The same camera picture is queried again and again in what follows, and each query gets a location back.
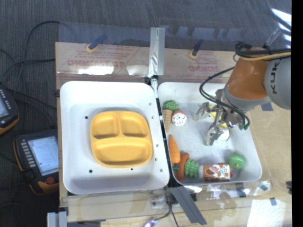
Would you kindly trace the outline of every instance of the carrot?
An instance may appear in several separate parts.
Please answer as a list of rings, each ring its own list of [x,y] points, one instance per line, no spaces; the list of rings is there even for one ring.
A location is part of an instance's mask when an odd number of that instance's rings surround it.
[[[189,154],[187,152],[185,152],[181,155],[181,160],[178,163],[179,170],[177,171],[177,179],[179,181],[182,181],[185,177],[184,167],[185,167],[185,163],[187,162],[188,159],[189,159]]]
[[[176,172],[179,170],[178,163],[181,160],[181,156],[178,149],[178,145],[175,141],[175,138],[172,135],[170,135],[169,137],[169,155],[170,155],[170,160],[173,164],[173,170]]]

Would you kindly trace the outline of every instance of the orange and black device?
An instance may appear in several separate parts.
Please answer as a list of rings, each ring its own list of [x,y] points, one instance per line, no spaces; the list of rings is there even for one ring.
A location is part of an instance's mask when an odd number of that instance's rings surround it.
[[[18,109],[12,95],[0,85],[0,135],[19,121]]]
[[[47,130],[16,137],[14,152],[25,181],[36,195],[46,195],[58,191],[57,130]]]

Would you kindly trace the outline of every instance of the yellow divided plate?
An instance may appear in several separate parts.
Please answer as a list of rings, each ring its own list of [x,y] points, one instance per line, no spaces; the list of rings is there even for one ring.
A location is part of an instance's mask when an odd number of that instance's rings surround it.
[[[143,165],[152,157],[152,137],[145,118],[130,111],[97,114],[90,124],[95,159],[108,167]]]

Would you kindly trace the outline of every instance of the yellow cable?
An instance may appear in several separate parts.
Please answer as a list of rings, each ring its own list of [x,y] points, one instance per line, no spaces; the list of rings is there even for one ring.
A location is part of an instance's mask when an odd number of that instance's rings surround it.
[[[243,56],[239,56],[239,57],[246,61],[259,61],[259,60],[268,60],[268,59],[272,59],[272,58],[279,58],[282,56],[289,56],[289,55],[292,55],[292,53],[285,52],[285,53],[278,53],[278,54],[272,54],[272,55],[265,55],[265,56],[261,56],[261,57],[243,57]]]

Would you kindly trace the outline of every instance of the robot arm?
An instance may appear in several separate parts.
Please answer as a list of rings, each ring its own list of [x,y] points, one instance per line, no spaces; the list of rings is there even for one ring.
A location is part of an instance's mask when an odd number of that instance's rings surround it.
[[[291,109],[291,50],[270,51],[239,43],[236,54],[240,58],[234,68],[228,69],[233,71],[224,88],[217,90],[215,96],[203,90],[203,85],[217,75],[200,87],[200,93],[216,104],[210,108],[208,102],[204,103],[195,116],[197,120],[207,113],[216,113],[207,134],[208,145],[223,134],[224,128],[220,125],[224,123],[228,128],[239,126],[247,129],[249,119],[245,113],[258,105],[273,102],[284,109]]]

